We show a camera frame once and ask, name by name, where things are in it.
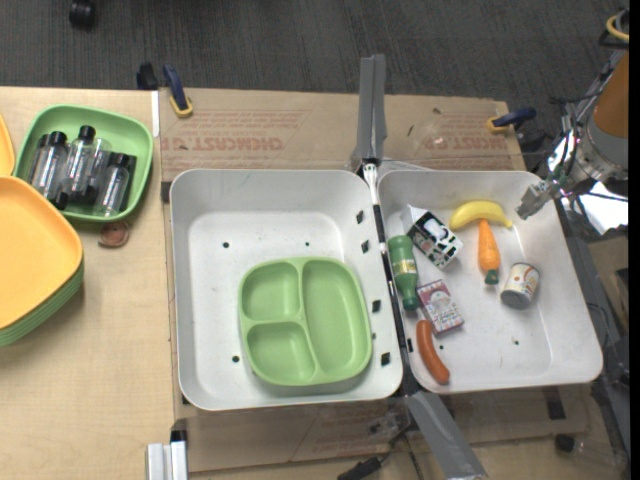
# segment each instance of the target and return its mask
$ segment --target brown round object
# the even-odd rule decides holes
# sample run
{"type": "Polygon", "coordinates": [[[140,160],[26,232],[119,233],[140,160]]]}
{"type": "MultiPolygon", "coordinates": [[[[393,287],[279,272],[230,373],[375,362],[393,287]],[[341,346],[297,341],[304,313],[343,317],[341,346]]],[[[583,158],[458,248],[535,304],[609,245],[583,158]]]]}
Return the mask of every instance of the brown round object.
{"type": "Polygon", "coordinates": [[[129,226],[123,221],[107,222],[102,226],[98,243],[104,247],[122,247],[129,239],[129,226]]]}

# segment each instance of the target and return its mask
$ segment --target green bottle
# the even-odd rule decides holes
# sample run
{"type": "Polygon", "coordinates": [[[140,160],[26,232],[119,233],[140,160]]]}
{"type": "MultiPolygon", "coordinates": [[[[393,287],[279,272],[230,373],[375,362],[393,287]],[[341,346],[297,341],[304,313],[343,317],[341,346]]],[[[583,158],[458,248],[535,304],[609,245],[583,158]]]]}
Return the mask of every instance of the green bottle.
{"type": "Polygon", "coordinates": [[[414,311],[418,309],[419,302],[416,295],[418,269],[413,256],[413,242],[407,235],[398,235],[387,243],[393,277],[402,294],[402,305],[406,311],[414,311]]]}

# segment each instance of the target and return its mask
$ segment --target sausage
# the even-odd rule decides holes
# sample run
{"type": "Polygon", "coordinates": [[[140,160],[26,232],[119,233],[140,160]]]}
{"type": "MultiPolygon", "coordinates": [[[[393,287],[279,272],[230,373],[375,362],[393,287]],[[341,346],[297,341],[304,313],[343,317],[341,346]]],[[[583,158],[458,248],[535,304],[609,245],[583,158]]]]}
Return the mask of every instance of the sausage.
{"type": "Polygon", "coordinates": [[[418,340],[418,351],[427,370],[438,382],[438,384],[449,383],[449,369],[444,365],[436,349],[433,346],[433,337],[431,334],[431,322],[429,320],[420,320],[416,325],[416,339],[418,340]]]}

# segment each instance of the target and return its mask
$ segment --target bottle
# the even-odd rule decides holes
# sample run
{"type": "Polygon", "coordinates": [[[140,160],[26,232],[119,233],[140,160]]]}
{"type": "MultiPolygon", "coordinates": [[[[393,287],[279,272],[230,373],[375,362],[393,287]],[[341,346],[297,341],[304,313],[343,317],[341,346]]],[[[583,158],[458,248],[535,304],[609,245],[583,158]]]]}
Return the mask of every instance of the bottle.
{"type": "Polygon", "coordinates": [[[33,152],[33,157],[31,158],[31,164],[29,165],[29,170],[27,171],[27,176],[25,178],[28,183],[33,182],[33,175],[36,172],[36,165],[38,165],[38,160],[40,159],[40,155],[42,154],[42,151],[44,150],[44,147],[47,144],[48,139],[49,139],[49,134],[45,133],[36,142],[36,149],[33,152]]]}
{"type": "Polygon", "coordinates": [[[627,455],[609,443],[594,441],[585,436],[558,434],[555,439],[556,449],[568,458],[583,463],[585,467],[600,466],[608,470],[624,471],[627,466],[627,455]]]}
{"type": "Polygon", "coordinates": [[[104,174],[109,166],[109,159],[111,158],[111,144],[105,139],[94,139],[93,145],[95,147],[93,162],[89,169],[87,178],[87,189],[85,192],[86,203],[94,204],[98,195],[98,190],[102,184],[104,174]]]}
{"type": "Polygon", "coordinates": [[[33,174],[33,187],[51,201],[58,209],[66,207],[61,194],[62,181],[67,163],[67,136],[62,132],[52,132],[39,155],[33,174]]]}
{"type": "Polygon", "coordinates": [[[419,302],[416,294],[418,269],[413,256],[413,242],[407,235],[398,235],[391,238],[388,245],[393,277],[402,295],[402,306],[405,311],[415,311],[419,302]]]}
{"type": "Polygon", "coordinates": [[[120,211],[129,184],[128,166],[129,155],[118,153],[113,164],[107,167],[94,207],[96,215],[109,217],[120,211]]]}
{"type": "Polygon", "coordinates": [[[80,127],[78,137],[71,143],[69,159],[62,191],[71,201],[79,201],[89,185],[89,172],[95,156],[93,138],[96,130],[92,126],[80,127]]]}

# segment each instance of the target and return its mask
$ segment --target wooden table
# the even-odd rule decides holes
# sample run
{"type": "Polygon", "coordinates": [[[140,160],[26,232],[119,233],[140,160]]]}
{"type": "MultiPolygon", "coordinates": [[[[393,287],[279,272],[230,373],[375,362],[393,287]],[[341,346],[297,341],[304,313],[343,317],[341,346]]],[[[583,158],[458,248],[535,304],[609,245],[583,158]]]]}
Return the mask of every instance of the wooden table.
{"type": "MultiPolygon", "coordinates": [[[[237,91],[232,96],[238,97],[237,91]]],[[[32,120],[49,105],[95,106],[136,118],[153,130],[158,127],[154,97],[143,91],[4,87],[0,88],[0,113],[17,151],[32,120]]],[[[161,92],[160,99],[163,108],[166,93],[161,92]]],[[[102,248],[99,226],[75,225],[85,253],[83,287],[39,328],[0,348],[0,479],[143,479],[147,444],[166,443],[176,419],[183,416],[178,414],[181,404],[172,376],[171,273],[165,243],[170,230],[160,197],[161,166],[157,141],[148,189],[130,220],[126,246],[102,248]]],[[[576,389],[582,400],[588,387],[576,389]]],[[[585,397],[583,407],[590,432],[606,440],[593,399],[585,397]]],[[[492,425],[477,419],[472,423],[466,428],[477,434],[473,434],[478,443],[474,451],[493,479],[618,478],[558,457],[550,430],[537,432],[535,438],[495,443],[481,435],[493,432],[492,425]]],[[[493,421],[494,427],[500,425],[507,422],[493,421]]],[[[199,442],[190,440],[190,460],[193,454],[194,462],[202,462],[211,432],[222,436],[216,440],[217,454],[250,457],[259,453],[244,448],[242,439],[225,449],[227,430],[203,428],[199,442]]],[[[251,440],[248,434],[246,438],[246,442],[251,440]]],[[[443,478],[433,455],[419,443],[415,450],[425,478],[443,478]]],[[[316,460],[194,473],[192,477],[329,479],[356,461],[316,460]]],[[[377,475],[372,478],[418,478],[406,451],[391,454],[377,475]]]]}

